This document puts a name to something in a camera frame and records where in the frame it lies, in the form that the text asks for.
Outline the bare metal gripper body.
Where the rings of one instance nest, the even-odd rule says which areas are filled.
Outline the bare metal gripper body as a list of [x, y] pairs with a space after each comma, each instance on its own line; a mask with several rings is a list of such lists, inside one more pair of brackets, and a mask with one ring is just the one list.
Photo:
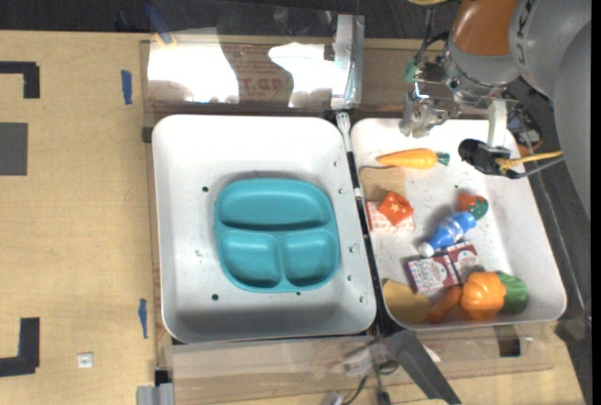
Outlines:
[[452, 59], [410, 61], [406, 66], [406, 112], [485, 110], [508, 85], [508, 68], [477, 64], [468, 70]]

